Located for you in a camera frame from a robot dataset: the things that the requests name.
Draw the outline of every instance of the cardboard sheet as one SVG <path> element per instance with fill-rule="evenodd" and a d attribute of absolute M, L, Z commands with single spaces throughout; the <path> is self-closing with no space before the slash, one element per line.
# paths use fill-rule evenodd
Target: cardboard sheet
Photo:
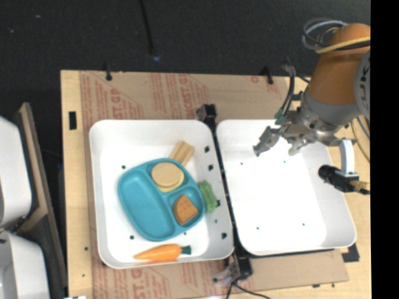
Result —
<path fill-rule="evenodd" d="M 224 260 L 126 270 L 114 270 L 101 262 L 96 245 L 88 132 L 96 121 L 104 119 L 190 119 L 204 103 L 216 105 L 217 121 L 273 118 L 284 100 L 286 80 L 276 78 L 269 84 L 259 76 L 122 72 L 113 73 L 110 81 L 105 77 L 105 72 L 80 73 L 94 298 L 225 295 L 228 289 L 212 281 L 213 275 L 224 268 Z M 349 279 L 339 250 L 251 261 L 254 274 L 245 281 L 245 287 L 252 291 Z"/>

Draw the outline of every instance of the toy carrot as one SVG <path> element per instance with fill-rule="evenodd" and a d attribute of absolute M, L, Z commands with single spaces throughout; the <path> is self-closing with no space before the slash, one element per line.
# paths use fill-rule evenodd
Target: toy carrot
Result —
<path fill-rule="evenodd" d="M 177 259 L 180 254 L 191 255 L 191 247 L 180 247 L 176 244 L 161 245 L 137 254 L 135 259 L 166 262 Z"/>

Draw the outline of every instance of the yellow cable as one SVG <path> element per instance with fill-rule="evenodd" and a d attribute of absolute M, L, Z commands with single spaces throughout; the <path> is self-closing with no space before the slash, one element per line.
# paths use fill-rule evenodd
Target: yellow cable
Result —
<path fill-rule="evenodd" d="M 337 50 L 337 49 L 339 49 L 341 47 L 347 47 L 347 46 L 350 46 L 350 45 L 353 45 L 353 44 L 357 44 L 357 43 L 361 43 L 361 42 L 367 42 L 367 41 L 370 41 L 370 37 L 362 37 L 362 38 L 359 38 L 359 39 L 354 39 L 354 40 L 349 40 L 349 41 L 345 41 L 345 42 L 341 42 L 341 43 L 336 43 L 336 44 L 330 45 L 328 47 L 323 47 L 321 49 L 316 49 L 315 52 L 318 53 L 318 54 L 326 53 L 326 52 Z"/>

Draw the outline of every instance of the blue plate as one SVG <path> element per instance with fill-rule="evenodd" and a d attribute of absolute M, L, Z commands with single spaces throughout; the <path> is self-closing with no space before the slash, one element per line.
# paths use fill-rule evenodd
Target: blue plate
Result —
<path fill-rule="evenodd" d="M 161 192 L 151 178 L 158 163 L 177 165 L 185 176 L 183 183 L 171 192 Z M 126 215 L 137 231 L 152 241 L 162 241 L 187 231 L 196 225 L 205 213 L 205 203 L 198 185 L 179 162 L 161 158 L 129 169 L 118 182 L 118 195 Z M 180 225 L 173 214 L 176 200 L 186 195 L 198 210 L 198 215 Z"/>

